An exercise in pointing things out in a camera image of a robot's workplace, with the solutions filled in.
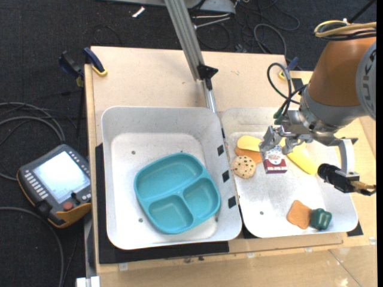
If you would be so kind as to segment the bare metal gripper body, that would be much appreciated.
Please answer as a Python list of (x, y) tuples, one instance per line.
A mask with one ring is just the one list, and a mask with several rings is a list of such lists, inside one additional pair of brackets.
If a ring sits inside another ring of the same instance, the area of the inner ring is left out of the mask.
[(281, 114), (274, 124), (277, 133), (285, 138), (286, 146), (298, 146), (317, 141), (325, 146), (338, 146), (340, 139), (335, 136), (338, 126), (331, 126), (305, 109), (291, 109)]

